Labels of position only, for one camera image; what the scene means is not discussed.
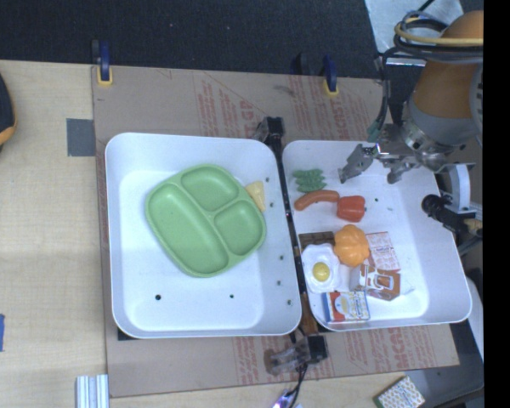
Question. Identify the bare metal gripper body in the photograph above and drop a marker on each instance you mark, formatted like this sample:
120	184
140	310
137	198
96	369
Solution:
423	153

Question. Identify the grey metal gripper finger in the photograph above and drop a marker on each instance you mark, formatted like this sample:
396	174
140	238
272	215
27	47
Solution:
359	160
398	170

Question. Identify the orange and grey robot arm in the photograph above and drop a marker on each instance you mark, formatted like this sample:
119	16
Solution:
446	92

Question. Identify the red bell pepper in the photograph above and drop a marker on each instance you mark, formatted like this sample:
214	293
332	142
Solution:
351	209

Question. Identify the green pea pods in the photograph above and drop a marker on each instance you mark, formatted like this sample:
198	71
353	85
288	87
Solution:
309	180

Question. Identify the orange sausage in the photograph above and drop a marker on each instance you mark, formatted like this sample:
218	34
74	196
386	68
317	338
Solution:
314	199

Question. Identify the white plastic tray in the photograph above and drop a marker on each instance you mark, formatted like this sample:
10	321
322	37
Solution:
425	249
204	304

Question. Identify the orange pumpkin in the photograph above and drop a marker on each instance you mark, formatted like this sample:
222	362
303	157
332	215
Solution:
352	245

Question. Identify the brown chocolate bar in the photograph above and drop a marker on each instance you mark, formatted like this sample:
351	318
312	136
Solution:
316	239

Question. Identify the yellow cheese wedge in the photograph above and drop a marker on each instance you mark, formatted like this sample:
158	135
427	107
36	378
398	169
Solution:
257	194

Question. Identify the brown and white carton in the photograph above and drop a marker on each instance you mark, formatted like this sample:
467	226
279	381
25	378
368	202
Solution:
380	283

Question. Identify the white fried egg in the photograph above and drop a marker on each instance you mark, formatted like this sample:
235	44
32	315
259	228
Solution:
321	270

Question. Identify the white orange and blue carton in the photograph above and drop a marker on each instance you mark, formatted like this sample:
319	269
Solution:
346	307

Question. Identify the green divided plate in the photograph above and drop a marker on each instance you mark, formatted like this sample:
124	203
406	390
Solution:
187	228

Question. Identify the brown cardboard board red print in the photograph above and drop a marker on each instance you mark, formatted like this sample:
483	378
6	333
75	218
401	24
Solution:
161	100

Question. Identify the green and yellow patterned box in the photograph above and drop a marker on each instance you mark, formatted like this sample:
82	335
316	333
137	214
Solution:
401	395

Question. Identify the black cylinder on white bracket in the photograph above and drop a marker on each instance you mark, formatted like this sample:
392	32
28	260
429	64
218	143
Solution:
448	217

